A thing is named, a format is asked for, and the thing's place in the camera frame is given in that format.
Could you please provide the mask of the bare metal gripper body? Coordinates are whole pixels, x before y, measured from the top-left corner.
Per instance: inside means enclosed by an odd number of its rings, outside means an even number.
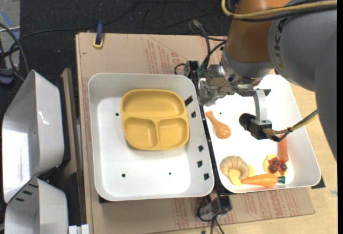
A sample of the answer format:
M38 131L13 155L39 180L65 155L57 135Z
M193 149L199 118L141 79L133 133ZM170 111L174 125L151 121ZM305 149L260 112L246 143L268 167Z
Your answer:
M204 78L204 90L208 96L245 95L261 82L261 78L247 78L223 65L210 65Z

